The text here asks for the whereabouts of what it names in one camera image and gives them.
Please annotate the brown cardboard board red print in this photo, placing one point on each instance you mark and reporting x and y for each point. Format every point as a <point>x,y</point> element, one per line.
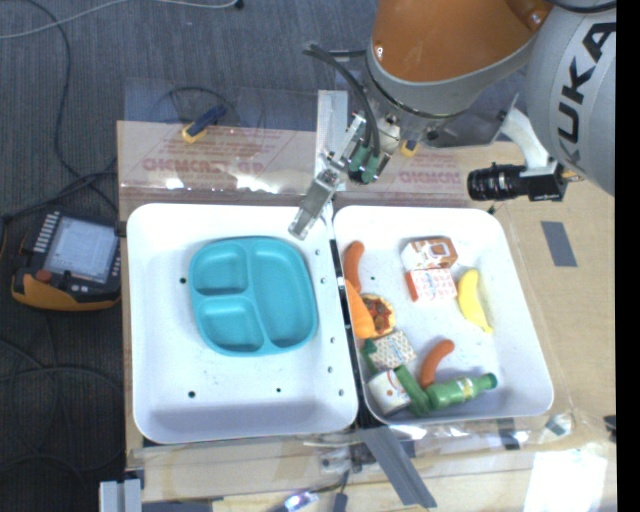
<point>215,165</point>

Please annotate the orange and white carton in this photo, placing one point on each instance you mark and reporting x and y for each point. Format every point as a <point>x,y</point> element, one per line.
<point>431,285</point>

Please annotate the green toy vegetable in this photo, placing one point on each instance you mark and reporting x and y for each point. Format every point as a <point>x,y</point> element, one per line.
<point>413,393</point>

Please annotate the blue divided plate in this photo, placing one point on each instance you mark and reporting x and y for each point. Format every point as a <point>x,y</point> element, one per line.
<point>280,285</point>

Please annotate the green bottle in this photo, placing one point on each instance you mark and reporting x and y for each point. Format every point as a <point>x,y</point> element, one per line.
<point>455,393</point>

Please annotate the yellow banana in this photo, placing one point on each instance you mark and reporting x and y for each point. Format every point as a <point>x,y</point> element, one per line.
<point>471,299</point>

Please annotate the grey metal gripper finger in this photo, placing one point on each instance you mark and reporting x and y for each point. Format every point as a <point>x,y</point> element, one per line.
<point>328,186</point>
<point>306,214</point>

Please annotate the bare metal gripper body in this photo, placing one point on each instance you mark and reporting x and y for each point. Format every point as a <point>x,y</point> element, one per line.
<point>358,136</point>

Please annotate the black cylinder on white bracket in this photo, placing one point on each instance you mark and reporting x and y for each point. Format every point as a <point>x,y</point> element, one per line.
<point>500,184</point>

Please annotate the toy pizza slice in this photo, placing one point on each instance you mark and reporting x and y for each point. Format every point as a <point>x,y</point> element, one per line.
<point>382,314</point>

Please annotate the orange toy carrot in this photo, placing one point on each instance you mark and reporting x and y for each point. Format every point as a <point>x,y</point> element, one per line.
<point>359,315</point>

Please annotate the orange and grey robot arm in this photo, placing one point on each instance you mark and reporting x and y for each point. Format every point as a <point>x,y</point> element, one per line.
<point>450,45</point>

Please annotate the orange toy sausage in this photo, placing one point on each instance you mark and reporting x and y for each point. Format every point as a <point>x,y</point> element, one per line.
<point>353,265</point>
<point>434,362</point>

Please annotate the white plastic tray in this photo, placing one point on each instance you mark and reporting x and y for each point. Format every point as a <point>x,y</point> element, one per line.
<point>505,360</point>
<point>165,350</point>

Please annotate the white can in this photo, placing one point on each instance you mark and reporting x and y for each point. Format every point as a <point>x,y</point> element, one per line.
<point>386,394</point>

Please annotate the brown and white carton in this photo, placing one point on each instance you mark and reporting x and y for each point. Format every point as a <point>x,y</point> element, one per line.
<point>429,253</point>

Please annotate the white patterned carton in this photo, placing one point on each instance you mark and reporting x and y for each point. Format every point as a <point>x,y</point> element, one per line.
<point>395,350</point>

